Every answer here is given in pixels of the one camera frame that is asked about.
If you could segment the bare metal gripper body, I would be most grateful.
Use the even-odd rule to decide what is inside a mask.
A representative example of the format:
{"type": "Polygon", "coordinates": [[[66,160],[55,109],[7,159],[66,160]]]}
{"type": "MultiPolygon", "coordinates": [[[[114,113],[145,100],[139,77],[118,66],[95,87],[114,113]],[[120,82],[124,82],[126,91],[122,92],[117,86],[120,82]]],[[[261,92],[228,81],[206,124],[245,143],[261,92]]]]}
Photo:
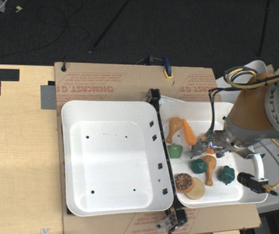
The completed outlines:
{"type": "Polygon", "coordinates": [[[242,142],[241,140],[235,138],[234,135],[228,135],[228,132],[224,130],[216,130],[213,132],[211,139],[208,143],[210,149],[225,149],[225,154],[236,153],[239,156],[247,159],[252,151],[249,149],[249,146],[242,142]]]}

